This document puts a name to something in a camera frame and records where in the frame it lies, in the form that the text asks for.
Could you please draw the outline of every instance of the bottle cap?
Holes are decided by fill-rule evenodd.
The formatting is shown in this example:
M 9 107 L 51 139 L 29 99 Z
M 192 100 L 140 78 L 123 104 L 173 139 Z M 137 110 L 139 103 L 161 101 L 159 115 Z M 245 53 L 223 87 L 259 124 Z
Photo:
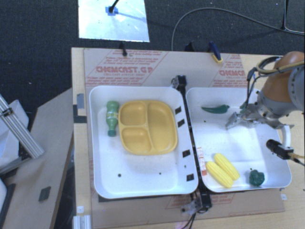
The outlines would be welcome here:
M 115 130 L 109 130 L 108 131 L 108 136 L 115 136 L 115 135 L 116 135 Z

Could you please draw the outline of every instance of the yellow corn cob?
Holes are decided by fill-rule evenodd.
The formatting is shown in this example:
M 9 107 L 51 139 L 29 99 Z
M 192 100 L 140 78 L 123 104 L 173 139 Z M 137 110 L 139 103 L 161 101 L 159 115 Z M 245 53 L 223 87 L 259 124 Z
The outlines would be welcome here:
M 214 160 L 234 181 L 240 177 L 240 174 L 234 165 L 222 154 L 215 154 Z
M 223 169 L 221 169 L 215 162 L 208 161 L 206 163 L 206 170 L 224 187 L 230 188 L 233 185 L 232 178 L 229 177 Z

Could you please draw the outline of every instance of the toy bottle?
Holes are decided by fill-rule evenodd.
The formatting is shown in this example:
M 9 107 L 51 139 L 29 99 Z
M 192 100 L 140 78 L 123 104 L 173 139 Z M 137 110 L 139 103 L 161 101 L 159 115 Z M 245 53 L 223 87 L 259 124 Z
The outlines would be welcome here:
M 119 103 L 116 101 L 109 101 L 107 103 L 106 122 L 109 127 L 108 136 L 115 136 L 115 127 L 118 124 L 118 109 Z

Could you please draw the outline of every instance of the yellow plate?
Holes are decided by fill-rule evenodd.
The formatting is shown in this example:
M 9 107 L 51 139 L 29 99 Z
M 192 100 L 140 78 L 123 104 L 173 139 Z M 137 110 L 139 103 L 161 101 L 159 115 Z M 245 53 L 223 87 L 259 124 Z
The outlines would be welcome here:
M 170 107 L 156 100 L 130 101 L 119 109 L 121 142 L 137 155 L 160 155 L 178 143 L 175 118 Z

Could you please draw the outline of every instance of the bottle label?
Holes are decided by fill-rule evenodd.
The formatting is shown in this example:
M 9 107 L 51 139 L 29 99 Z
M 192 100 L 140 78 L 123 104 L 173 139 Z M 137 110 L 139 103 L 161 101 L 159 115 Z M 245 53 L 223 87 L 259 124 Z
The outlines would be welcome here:
M 118 112 L 108 111 L 106 115 L 106 119 L 118 119 Z

